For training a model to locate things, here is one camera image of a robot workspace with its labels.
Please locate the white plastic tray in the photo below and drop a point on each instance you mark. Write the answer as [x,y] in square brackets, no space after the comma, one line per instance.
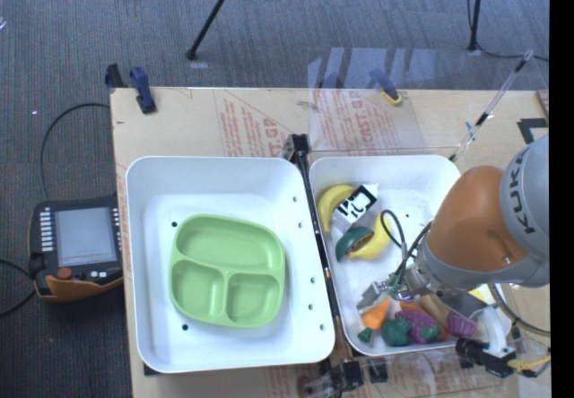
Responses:
[403,176]
[224,181]

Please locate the tan sausage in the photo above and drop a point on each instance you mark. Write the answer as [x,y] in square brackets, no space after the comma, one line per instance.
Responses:
[434,308]

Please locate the purple grapes with green leaf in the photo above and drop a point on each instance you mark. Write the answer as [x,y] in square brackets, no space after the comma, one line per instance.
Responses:
[419,323]

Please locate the green broccoli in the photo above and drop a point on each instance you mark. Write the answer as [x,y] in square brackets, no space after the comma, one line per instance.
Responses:
[395,332]

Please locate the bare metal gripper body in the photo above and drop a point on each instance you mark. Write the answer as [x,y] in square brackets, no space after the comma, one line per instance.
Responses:
[414,284]

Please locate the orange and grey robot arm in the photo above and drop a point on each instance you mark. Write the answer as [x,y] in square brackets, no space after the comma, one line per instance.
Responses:
[480,217]

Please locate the brown cardboard board red print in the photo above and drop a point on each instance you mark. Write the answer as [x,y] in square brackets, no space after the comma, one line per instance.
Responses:
[193,127]

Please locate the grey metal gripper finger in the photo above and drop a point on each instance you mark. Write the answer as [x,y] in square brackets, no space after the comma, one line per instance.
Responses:
[371,295]

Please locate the black cylinder on white bracket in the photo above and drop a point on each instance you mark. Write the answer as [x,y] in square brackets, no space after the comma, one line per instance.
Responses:
[486,353]

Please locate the white carton with black print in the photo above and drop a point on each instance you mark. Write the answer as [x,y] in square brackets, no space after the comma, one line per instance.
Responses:
[359,204]

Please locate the green divided plate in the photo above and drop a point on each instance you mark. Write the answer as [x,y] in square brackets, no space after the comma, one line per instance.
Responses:
[226,248]

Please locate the orange carrot with green top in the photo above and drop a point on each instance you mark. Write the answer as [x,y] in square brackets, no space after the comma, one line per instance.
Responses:
[376,315]

